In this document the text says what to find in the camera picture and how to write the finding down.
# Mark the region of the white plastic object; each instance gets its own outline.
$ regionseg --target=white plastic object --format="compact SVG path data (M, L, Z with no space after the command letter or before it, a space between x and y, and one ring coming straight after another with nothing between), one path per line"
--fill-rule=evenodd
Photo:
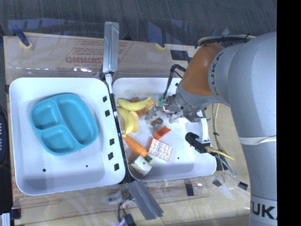
M118 98L133 99L138 97L144 100L151 97L154 100L164 93L168 78L120 78L113 83L113 91L115 95L116 106ZM180 79L174 78L171 82L167 96L171 96L176 91L176 83ZM182 120L181 123L169 123L165 114L160 116L163 119L162 125L153 127L150 123L146 123L144 118L146 115L139 117L139 130L136 134L129 133L134 140L143 145L146 149L150 140L153 138L153 133L163 127L167 126L171 131L160 139L161 142L170 145L173 150L168 162L152 157L152 169L150 172L142 177L134 170L130 170L132 176L139 181L158 181L158 180L172 180L204 177L213 174L216 170L216 160L208 153L200 154L194 147L190 147L185 140L187 132L200 134L200 123L191 123L187 120ZM127 158L134 156L133 151L125 144L125 151Z
M74 93L89 108L98 137L68 155L45 150L30 122L39 101ZM25 194L41 195L118 184L125 176L117 128L106 85L93 78L20 78L9 87L16 183Z

